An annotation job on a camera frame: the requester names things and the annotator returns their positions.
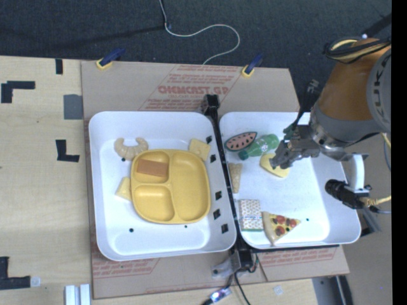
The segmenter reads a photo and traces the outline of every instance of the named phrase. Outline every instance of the cardboard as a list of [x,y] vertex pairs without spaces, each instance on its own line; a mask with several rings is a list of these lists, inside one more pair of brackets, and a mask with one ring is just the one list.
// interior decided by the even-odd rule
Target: cardboard
[[[95,241],[88,122],[101,111],[199,111],[204,95],[219,96],[219,116],[232,111],[298,111],[287,69],[256,68],[250,78],[241,67],[113,62],[101,71],[95,61],[81,63],[88,199],[90,208],[93,298],[223,287],[211,267],[229,252],[136,261],[106,259]],[[348,266],[342,247],[260,253],[259,267],[240,282],[263,283],[342,275]]]

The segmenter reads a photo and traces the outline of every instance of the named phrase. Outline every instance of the toy pizza slice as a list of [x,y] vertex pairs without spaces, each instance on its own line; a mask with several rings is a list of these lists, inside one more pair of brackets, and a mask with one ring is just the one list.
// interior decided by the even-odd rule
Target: toy pizza slice
[[301,221],[298,219],[289,218],[283,215],[276,215],[266,211],[261,213],[261,217],[263,218],[265,234],[272,245],[274,245],[276,241],[287,235],[301,223]]

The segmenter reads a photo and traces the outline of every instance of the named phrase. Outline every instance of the green bottle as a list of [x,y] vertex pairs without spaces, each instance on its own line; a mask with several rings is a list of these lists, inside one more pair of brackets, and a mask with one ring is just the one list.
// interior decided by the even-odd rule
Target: green bottle
[[261,156],[277,148],[279,142],[279,138],[274,134],[263,135],[256,139],[247,149],[240,151],[238,156],[241,160],[245,160],[250,156]]

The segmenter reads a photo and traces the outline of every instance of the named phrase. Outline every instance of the yellow divided tray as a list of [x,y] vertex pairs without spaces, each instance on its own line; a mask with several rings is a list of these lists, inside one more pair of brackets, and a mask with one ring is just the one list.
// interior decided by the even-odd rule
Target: yellow divided tray
[[144,151],[133,159],[130,180],[134,208],[145,220],[187,224],[203,219],[209,212],[206,167],[192,152]]

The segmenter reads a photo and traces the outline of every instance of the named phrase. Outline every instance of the dark background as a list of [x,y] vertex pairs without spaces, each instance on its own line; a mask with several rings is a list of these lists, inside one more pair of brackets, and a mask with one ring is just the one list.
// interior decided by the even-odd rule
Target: dark background
[[[392,0],[163,0],[172,31],[191,34],[212,24],[241,38],[211,65],[288,68],[301,99],[312,80],[322,85],[335,62],[322,51],[345,36],[391,36]],[[158,0],[0,0],[0,55],[99,59],[124,48],[123,61],[202,64],[232,49],[233,31],[171,36]]]

